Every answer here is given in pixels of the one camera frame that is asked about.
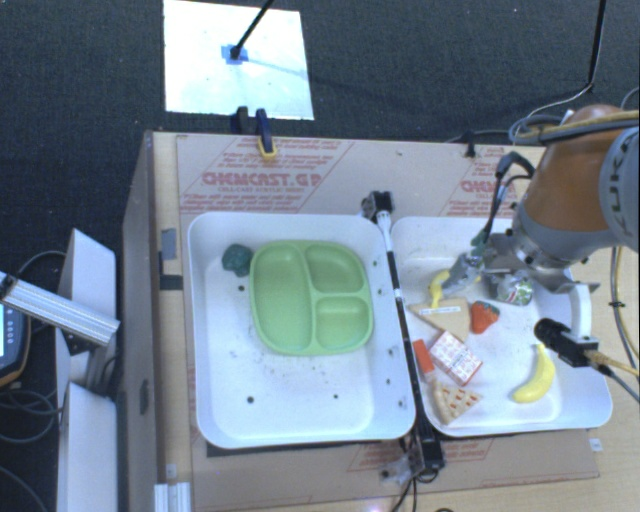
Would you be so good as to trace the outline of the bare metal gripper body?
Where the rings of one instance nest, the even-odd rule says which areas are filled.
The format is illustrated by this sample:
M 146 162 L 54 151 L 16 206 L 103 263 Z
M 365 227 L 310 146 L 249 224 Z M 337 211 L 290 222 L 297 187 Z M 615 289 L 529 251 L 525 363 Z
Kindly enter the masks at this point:
M 488 273 L 524 272 L 536 280 L 559 279 L 574 263 L 551 255 L 526 232 L 518 230 L 492 234 L 484 252 Z

